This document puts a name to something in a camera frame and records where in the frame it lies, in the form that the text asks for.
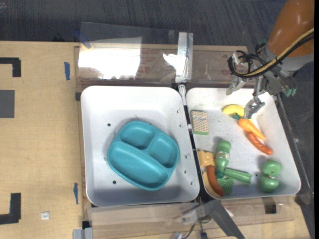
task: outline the white square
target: white square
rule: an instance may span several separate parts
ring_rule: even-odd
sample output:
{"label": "white square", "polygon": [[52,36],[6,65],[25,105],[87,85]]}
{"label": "white square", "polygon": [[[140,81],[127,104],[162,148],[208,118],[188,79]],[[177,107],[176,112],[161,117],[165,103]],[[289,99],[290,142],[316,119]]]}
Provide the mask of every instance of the white square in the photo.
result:
{"label": "white square", "polygon": [[50,212],[41,212],[41,219],[48,220],[50,218]]}

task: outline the black corner marker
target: black corner marker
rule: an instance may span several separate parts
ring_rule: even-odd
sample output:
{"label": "black corner marker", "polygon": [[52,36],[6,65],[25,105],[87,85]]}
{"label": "black corner marker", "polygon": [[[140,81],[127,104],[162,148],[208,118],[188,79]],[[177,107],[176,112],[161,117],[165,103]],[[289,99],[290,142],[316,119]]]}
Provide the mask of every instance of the black corner marker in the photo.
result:
{"label": "black corner marker", "polygon": [[0,214],[0,225],[18,223],[21,219],[21,193],[11,193],[10,212]]}
{"label": "black corner marker", "polygon": [[0,64],[12,64],[12,76],[21,77],[21,60],[19,58],[0,58]]}

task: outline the transparent plastic sheet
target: transparent plastic sheet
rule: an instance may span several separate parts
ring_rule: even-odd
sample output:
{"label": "transparent plastic sheet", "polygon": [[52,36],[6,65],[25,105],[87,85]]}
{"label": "transparent plastic sheet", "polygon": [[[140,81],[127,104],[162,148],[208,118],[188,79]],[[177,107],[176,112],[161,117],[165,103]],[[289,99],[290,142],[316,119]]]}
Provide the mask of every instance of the transparent plastic sheet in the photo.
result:
{"label": "transparent plastic sheet", "polygon": [[[236,225],[256,225],[270,222],[291,221],[294,219],[291,208],[291,197],[280,197],[271,200],[271,212],[267,212],[265,202],[261,199],[241,201],[224,201],[222,205],[230,214]],[[201,226],[204,231],[218,229],[214,219],[205,223],[198,220],[209,215],[211,202],[206,204],[180,203],[160,205],[137,205],[107,208],[90,208],[88,210],[93,235],[97,238],[107,235],[107,238],[138,237],[159,235],[159,239],[170,239],[175,232],[184,236],[193,224],[194,234],[198,234]],[[220,229],[209,235],[226,236]]]}
{"label": "transparent plastic sheet", "polygon": [[192,33],[83,22],[74,34],[81,42],[78,91],[91,85],[168,86],[191,78]]}

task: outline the blue plate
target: blue plate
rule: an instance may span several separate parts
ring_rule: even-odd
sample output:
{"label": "blue plate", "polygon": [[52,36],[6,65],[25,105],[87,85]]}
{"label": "blue plate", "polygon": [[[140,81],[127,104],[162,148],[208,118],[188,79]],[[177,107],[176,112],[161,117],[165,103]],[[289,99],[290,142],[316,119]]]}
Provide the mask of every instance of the blue plate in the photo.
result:
{"label": "blue plate", "polygon": [[126,124],[110,145],[110,168],[144,190],[158,190],[170,179],[179,160],[175,140],[158,128],[133,121]]}

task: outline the dark background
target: dark background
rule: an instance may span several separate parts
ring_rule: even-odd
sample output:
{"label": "dark background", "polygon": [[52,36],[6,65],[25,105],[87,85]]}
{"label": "dark background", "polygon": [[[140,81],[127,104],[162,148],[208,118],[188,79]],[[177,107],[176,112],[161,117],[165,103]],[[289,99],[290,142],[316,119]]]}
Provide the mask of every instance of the dark background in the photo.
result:
{"label": "dark background", "polygon": [[[0,40],[75,41],[81,22],[194,33],[197,45],[244,45],[267,39],[287,0],[0,0]],[[314,238],[314,64],[295,75],[297,92],[282,95],[301,163],[296,197]]]}

